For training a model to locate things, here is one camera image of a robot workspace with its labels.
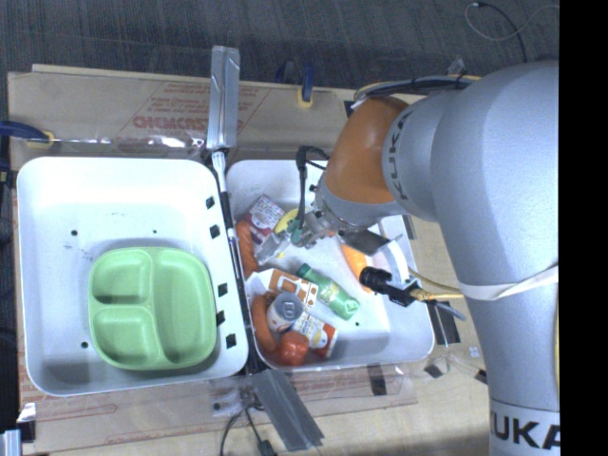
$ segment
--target orange carrot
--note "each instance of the orange carrot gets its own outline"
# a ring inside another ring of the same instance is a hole
[[[278,343],[268,328],[266,319],[266,297],[255,295],[251,301],[251,319],[254,324],[254,335],[258,345],[264,352],[274,353],[278,349]]]
[[[259,265],[254,256],[254,241],[251,238],[251,228],[247,221],[241,220],[237,223],[238,249],[243,264],[243,273],[248,278],[252,272],[257,272]]]
[[[351,248],[349,245],[340,243],[340,246],[342,247],[342,254],[344,255],[344,258],[349,264],[349,267],[351,267],[352,273],[357,278],[357,280],[359,280],[361,271],[368,266],[368,258],[365,256],[365,254],[362,254],[358,250]],[[369,288],[363,285],[361,287],[363,287],[363,289],[365,289],[367,292],[371,292]]]

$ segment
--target orange object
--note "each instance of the orange object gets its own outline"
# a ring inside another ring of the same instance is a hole
[[[359,280],[359,276],[361,275],[361,271],[368,267],[368,258],[365,254],[362,254],[358,250],[351,248],[349,245],[345,245],[344,243],[340,243],[342,247],[342,254],[344,254],[344,258],[346,259],[349,267],[351,267],[351,271],[354,276]],[[371,292],[371,289],[362,285],[363,289],[367,292]]]
[[[274,353],[278,349],[278,343],[268,328],[266,308],[266,296],[255,295],[251,301],[251,320],[254,323],[254,334],[263,351]]]
[[[382,148],[392,122],[408,106],[392,96],[368,98],[347,120],[327,164],[325,183],[346,201],[394,201],[382,173]]]
[[[298,367],[304,363],[308,348],[309,340],[304,334],[287,331],[278,345],[278,362]]]
[[[259,264],[254,256],[254,240],[251,236],[249,223],[241,220],[237,223],[238,249],[240,250],[240,260],[243,265],[243,273],[248,278],[252,272],[257,272]]]

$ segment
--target white tape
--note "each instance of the white tape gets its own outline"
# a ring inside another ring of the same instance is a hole
[[[560,266],[550,267],[517,284],[467,285],[460,282],[460,289],[467,297],[479,300],[498,300],[509,295],[523,293],[543,285],[560,282]]]

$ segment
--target green divided tray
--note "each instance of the green divided tray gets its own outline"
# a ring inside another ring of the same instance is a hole
[[[90,272],[88,313],[97,352],[122,369],[190,367],[216,345],[209,272],[180,249],[122,248],[101,255]]]

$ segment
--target small bottle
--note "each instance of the small bottle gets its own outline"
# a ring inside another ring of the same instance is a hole
[[[342,319],[351,319],[359,309],[359,301],[351,297],[337,283],[315,272],[308,263],[303,263],[295,273],[319,286],[317,298]]]

